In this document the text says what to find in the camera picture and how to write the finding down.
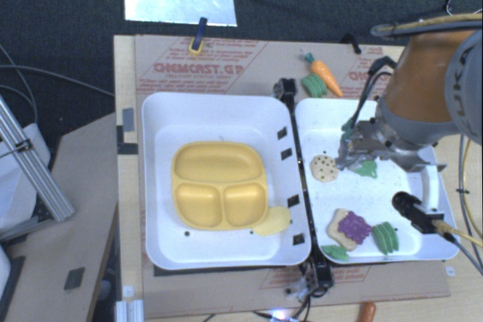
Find white plastic tray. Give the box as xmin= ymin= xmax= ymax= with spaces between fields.
xmin=294 ymin=97 xmax=461 ymax=263
xmin=141 ymin=91 xmax=312 ymax=271

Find thin black rod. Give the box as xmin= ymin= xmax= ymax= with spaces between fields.
xmin=285 ymin=93 xmax=322 ymax=265

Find orange toy carrot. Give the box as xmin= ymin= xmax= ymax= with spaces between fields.
xmin=303 ymin=52 xmax=344 ymax=99

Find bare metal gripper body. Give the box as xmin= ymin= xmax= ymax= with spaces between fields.
xmin=349 ymin=119 xmax=447 ymax=173

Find yellow divided plate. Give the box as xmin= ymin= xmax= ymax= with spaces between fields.
xmin=171 ymin=140 xmax=270 ymax=232

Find purple toy grapes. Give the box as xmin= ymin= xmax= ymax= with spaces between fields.
xmin=337 ymin=210 xmax=374 ymax=244

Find black cylinder on white bracket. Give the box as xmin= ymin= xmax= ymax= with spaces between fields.
xmin=391 ymin=164 xmax=446 ymax=235

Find pale yellow potato chip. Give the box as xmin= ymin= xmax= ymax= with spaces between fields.
xmin=251 ymin=205 xmax=293 ymax=238

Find orange-brown toy sausage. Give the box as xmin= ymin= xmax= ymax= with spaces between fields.
xmin=357 ymin=301 xmax=377 ymax=322

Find green toy pea pods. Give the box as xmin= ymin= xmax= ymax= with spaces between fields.
xmin=300 ymin=72 xmax=328 ymax=99
xmin=371 ymin=221 xmax=400 ymax=256

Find beige toy bread slice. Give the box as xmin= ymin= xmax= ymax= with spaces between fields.
xmin=326 ymin=207 xmax=359 ymax=252

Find beige chocolate chip biscuit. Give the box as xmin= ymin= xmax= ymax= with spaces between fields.
xmin=309 ymin=154 xmax=339 ymax=183

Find green toy lettuce leaf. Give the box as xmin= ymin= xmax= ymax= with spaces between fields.
xmin=320 ymin=244 xmax=350 ymax=262
xmin=350 ymin=159 xmax=379 ymax=179

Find brown cardboard board, red print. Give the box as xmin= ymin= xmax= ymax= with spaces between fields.
xmin=134 ymin=34 xmax=452 ymax=318

